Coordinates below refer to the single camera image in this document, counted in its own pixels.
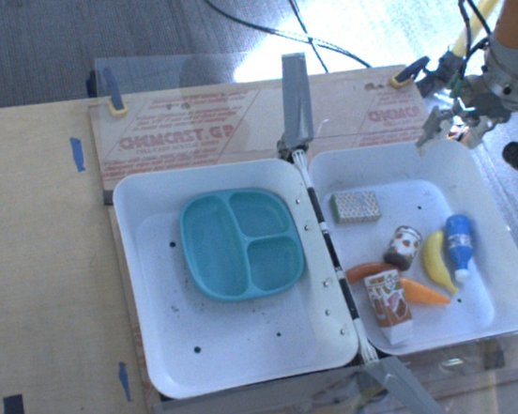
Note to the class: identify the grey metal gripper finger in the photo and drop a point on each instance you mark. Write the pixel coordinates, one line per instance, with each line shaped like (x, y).
(475, 136)
(433, 125)

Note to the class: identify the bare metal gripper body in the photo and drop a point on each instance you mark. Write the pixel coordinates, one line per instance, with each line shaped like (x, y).
(495, 99)

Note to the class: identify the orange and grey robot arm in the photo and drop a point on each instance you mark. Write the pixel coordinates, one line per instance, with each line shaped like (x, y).
(511, 21)

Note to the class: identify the blue bottle white cap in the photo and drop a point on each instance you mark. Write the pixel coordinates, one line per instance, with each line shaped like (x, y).
(459, 241)

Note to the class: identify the green and white patterned sponge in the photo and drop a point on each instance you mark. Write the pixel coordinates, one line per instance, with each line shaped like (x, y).
(356, 206)

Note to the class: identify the strawberry print jar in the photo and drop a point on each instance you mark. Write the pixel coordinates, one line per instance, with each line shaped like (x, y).
(403, 246)

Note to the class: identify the yellow banana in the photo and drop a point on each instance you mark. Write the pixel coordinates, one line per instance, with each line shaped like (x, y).
(436, 263)

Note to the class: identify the thin black and white rod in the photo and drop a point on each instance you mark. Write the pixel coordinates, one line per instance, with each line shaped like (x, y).
(319, 214)

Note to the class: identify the orange sausage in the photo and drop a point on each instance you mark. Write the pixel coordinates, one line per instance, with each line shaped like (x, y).
(364, 271)

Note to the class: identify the orange carrot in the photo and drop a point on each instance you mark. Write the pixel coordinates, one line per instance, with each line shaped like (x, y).
(422, 294)

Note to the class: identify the white plastic tray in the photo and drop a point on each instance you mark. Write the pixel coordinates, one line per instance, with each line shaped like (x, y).
(239, 346)
(490, 313)

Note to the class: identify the brown and white carton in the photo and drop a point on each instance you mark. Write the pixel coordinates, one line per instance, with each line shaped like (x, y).
(390, 307)

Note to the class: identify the teal divided plate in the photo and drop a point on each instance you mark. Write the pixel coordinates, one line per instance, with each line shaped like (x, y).
(217, 249)

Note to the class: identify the brown cardboard board red print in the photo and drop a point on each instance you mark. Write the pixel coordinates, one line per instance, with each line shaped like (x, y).
(174, 137)

